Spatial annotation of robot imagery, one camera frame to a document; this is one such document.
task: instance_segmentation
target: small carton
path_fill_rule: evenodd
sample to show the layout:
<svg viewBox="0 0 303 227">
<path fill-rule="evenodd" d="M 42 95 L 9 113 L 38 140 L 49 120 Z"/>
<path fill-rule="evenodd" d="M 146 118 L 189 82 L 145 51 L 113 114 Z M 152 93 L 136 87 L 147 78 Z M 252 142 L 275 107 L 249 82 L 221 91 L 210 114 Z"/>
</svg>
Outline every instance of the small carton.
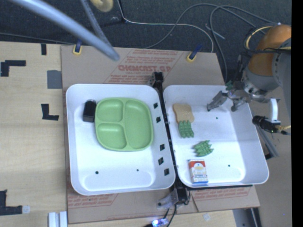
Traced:
<svg viewBox="0 0 303 227">
<path fill-rule="evenodd" d="M 208 183 L 205 161 L 203 159 L 188 160 L 188 166 L 192 183 Z"/>
</svg>

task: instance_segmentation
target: brown sponge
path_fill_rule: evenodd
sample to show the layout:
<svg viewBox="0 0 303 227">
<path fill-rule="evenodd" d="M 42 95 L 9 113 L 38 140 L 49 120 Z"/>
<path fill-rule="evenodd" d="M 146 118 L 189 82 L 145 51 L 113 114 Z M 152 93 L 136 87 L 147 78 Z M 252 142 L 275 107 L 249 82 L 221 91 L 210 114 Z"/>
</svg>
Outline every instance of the brown sponge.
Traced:
<svg viewBox="0 0 303 227">
<path fill-rule="evenodd" d="M 182 121 L 190 121 L 191 123 L 195 120 L 193 113 L 191 111 L 191 106 L 188 104 L 174 104 L 172 106 L 177 123 Z"/>
</svg>

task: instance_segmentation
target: white tray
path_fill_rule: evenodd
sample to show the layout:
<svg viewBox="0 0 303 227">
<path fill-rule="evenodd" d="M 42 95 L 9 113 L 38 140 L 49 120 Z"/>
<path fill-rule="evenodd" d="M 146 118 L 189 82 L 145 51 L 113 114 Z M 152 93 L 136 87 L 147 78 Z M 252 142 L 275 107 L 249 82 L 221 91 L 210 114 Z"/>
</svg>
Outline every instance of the white tray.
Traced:
<svg viewBox="0 0 303 227">
<path fill-rule="evenodd" d="M 269 176 L 267 163 L 251 111 L 244 104 L 231 111 L 232 101 L 211 111 L 206 105 L 225 86 L 172 85 L 164 90 L 174 156 L 180 180 L 189 187 L 218 187 L 264 183 Z M 173 104 L 189 104 L 194 115 L 191 123 L 193 138 L 181 138 L 173 111 Z M 196 157 L 192 147 L 210 140 L 213 152 Z M 208 184 L 192 183 L 187 160 L 204 159 Z"/>
<path fill-rule="evenodd" d="M 144 150 L 105 149 L 96 137 L 95 124 L 84 122 L 84 104 L 110 97 L 145 102 L 153 120 L 154 137 Z M 167 189 L 176 175 L 156 90 L 146 85 L 76 84 L 66 92 L 68 139 L 73 188 L 82 195 Z"/>
</svg>

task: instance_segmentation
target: black floor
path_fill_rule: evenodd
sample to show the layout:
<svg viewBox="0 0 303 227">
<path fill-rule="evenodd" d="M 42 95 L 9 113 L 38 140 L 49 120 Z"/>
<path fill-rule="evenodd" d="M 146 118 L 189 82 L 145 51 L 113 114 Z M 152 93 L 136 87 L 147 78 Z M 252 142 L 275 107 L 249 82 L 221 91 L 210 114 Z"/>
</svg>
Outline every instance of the black floor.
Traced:
<svg viewBox="0 0 303 227">
<path fill-rule="evenodd" d="M 44 1 L 93 31 L 79 0 Z M 292 0 L 120 0 L 125 18 L 137 23 L 174 24 L 188 9 L 178 23 L 191 26 L 175 26 L 165 37 L 172 25 L 126 23 L 118 1 L 114 1 L 114 8 L 108 13 L 99 12 L 91 5 L 104 34 L 114 47 L 147 48 L 154 45 L 151 48 L 192 51 L 202 44 L 202 52 L 217 53 L 223 75 L 227 68 L 226 81 L 234 77 L 238 55 L 244 52 L 243 40 L 254 26 L 269 22 L 291 25 L 292 22 Z M 215 38 L 210 26 L 218 34 Z M 7 0 L 0 0 L 0 41 L 56 43 L 41 38 L 55 40 L 59 44 L 77 42 L 75 36 L 57 25 Z M 251 46 L 257 41 L 256 36 Z"/>
</svg>

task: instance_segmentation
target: cardboard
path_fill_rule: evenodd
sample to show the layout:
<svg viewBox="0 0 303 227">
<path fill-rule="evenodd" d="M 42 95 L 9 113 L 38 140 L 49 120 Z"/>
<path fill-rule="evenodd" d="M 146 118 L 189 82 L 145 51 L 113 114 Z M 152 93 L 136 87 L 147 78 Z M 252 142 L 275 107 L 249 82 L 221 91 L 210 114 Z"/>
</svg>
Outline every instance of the cardboard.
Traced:
<svg viewBox="0 0 303 227">
<path fill-rule="evenodd" d="M 157 208 L 157 201 L 166 197 L 169 189 L 131 193 L 83 196 L 70 182 L 69 147 L 65 93 L 77 83 L 147 84 L 152 72 L 161 71 L 163 87 L 169 85 L 223 85 L 215 53 L 199 52 L 194 62 L 187 62 L 190 52 L 116 48 L 119 61 L 112 61 L 93 47 L 84 46 L 81 55 L 72 53 L 73 46 L 61 46 L 64 134 L 67 173 L 67 203 L 69 224 L 93 221 L 162 217 L 166 210 Z M 188 205 L 177 214 L 258 207 L 254 186 L 204 189 L 191 191 Z"/>
</svg>

